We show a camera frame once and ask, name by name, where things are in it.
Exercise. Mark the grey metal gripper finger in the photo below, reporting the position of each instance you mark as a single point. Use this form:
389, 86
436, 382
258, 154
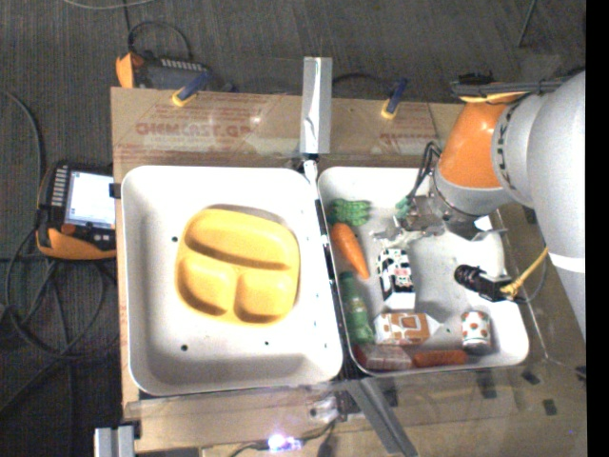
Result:
404, 243
386, 232

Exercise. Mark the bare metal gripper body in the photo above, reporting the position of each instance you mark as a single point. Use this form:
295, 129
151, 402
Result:
426, 217

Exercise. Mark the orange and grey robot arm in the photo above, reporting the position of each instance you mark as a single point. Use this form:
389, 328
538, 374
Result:
537, 160

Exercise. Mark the black and white cow carton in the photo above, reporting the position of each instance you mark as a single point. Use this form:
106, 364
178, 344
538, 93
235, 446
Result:
396, 274

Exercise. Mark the orange carrot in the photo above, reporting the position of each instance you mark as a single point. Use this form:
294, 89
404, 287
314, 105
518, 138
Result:
351, 248

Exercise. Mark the green pea pods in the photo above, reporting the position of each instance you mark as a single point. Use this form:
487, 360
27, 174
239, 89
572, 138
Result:
349, 211

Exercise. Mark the white plastic tray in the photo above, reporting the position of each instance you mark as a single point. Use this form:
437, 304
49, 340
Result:
157, 303
442, 279

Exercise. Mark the green bottle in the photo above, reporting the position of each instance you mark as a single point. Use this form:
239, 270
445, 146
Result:
357, 310

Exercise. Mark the brown and white carton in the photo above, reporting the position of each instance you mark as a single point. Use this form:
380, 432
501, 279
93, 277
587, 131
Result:
404, 327

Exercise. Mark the white can with red dots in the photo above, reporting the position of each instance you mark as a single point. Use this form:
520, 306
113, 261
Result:
476, 329

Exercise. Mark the red packet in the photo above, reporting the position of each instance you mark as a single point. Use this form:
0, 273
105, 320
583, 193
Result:
385, 359

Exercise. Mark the orange-red sausage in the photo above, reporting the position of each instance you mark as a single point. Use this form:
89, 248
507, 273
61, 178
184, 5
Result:
440, 358

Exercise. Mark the yellow divided plate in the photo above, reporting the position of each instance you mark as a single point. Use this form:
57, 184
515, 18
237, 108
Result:
238, 264

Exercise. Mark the brown cardboard board, red print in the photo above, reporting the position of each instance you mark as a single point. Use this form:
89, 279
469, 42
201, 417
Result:
190, 131

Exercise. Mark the black cylinder on white bracket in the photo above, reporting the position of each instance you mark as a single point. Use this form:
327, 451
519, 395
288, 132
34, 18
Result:
480, 280

